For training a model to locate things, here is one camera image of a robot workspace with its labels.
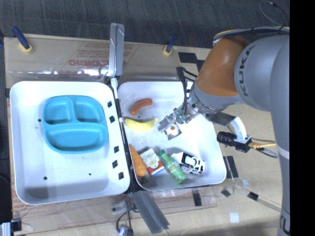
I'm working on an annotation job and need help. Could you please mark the orange and white carton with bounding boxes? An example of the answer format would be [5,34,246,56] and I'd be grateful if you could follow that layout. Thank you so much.
[139,148,165,177]

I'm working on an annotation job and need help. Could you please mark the white can with tomato print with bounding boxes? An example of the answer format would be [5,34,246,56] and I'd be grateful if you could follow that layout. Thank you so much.
[163,122,183,141]

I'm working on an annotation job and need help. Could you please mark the black and white cow carton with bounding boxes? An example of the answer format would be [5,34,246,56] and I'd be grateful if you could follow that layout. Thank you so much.
[171,151,206,176]

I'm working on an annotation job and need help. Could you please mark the green plastic bottle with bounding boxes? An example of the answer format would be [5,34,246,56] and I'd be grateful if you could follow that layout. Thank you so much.
[157,149,189,184]

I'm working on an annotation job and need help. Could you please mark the white plastic tray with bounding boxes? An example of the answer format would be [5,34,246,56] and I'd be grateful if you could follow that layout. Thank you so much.
[9,80,131,206]
[117,80,227,192]

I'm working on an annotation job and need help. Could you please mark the black cylinder on white bracket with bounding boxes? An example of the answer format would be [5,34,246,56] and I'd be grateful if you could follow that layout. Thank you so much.
[216,117,252,153]

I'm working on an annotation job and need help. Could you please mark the blue divided plate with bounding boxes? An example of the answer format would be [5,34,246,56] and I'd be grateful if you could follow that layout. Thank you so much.
[42,95,109,154]

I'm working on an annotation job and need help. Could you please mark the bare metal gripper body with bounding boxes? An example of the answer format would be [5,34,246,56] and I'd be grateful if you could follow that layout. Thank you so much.
[170,99,207,125]

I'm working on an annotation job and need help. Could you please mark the brown cardboard board red print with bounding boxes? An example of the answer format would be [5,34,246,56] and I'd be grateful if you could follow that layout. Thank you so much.
[3,33,227,235]

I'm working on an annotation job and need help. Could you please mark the orange carrot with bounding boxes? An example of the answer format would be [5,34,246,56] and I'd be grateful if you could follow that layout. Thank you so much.
[129,144,149,184]

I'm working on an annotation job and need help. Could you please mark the yellow banana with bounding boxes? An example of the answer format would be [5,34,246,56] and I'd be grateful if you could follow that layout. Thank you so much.
[124,117,158,133]

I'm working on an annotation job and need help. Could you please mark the orange-brown toy sausage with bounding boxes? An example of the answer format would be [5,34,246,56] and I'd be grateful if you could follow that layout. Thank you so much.
[129,98,154,116]

